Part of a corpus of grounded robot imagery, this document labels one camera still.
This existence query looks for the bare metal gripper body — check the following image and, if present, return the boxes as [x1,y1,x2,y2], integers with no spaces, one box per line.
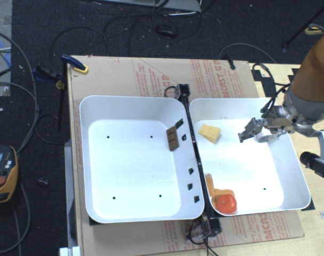
[262,105,296,133]

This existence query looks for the yellow cheese wedge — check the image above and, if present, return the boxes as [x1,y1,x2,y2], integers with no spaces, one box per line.
[198,123,222,145]

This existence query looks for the white plastic tray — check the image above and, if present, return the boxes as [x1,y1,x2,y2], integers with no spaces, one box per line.
[79,94,206,224]
[189,97,312,217]

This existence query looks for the orange plastic toy piece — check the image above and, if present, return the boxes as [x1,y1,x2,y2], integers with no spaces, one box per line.
[205,173,236,205]

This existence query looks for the red tomato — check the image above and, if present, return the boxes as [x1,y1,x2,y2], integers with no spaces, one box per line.
[217,194,238,214]

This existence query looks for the brown chocolate bar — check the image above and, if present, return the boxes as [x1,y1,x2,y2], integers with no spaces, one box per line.
[166,126,180,151]

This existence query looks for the brown cardboard board red print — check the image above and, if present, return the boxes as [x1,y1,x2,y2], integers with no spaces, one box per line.
[67,55,305,253]

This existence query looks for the black cylinder on white bracket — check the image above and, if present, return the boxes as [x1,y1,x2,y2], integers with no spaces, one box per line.
[295,124,324,179]

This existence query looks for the black block with thin wires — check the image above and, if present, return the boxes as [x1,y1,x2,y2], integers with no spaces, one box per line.
[175,83,190,100]
[193,217,222,240]

